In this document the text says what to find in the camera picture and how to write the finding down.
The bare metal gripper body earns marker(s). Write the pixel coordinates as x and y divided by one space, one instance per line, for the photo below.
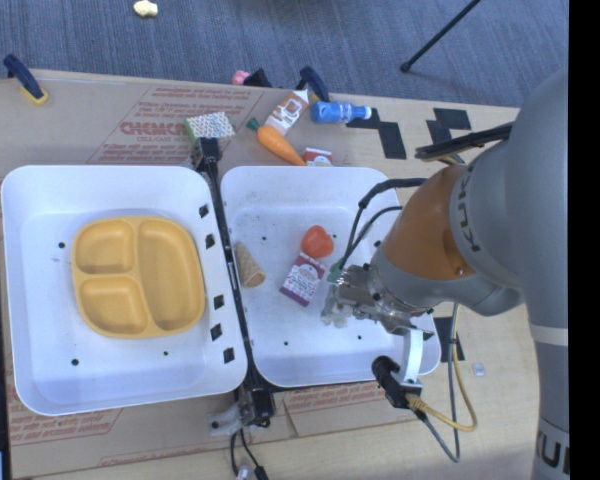
367 293

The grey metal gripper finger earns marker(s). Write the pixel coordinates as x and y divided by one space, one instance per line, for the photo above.
345 319
328 310

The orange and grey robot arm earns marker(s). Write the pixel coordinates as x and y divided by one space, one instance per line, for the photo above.
510 208

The white plastic tray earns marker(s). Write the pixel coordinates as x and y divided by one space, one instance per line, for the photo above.
290 338
45 288

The orange red toy pepper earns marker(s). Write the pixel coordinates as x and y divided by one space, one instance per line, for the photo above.
317 241

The tan ice cream cone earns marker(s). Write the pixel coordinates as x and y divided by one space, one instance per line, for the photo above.
249 268

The thin black and white rod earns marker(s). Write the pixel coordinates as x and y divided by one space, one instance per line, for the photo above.
230 263

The small red and white carton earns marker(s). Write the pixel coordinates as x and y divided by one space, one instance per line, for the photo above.
318 157

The orange carrot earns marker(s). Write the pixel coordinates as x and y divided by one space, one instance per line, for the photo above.
277 143

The blue and white bottle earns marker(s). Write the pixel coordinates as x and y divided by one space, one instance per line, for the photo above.
332 112

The orange divided plate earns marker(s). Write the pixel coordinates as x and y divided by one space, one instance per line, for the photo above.
140 278

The orange and white bottle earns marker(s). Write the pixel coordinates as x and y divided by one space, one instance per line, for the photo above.
286 112

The colourful dotted box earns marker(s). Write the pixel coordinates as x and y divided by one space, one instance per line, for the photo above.
209 127

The small pink toy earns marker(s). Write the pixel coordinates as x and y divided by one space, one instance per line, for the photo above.
240 77

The black tripod leg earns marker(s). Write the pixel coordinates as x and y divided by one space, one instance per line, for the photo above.
455 18

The brown cardboard board red print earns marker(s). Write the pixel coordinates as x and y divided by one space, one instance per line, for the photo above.
105 113

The black cylinder on white bracket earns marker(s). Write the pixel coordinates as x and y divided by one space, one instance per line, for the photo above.
413 355

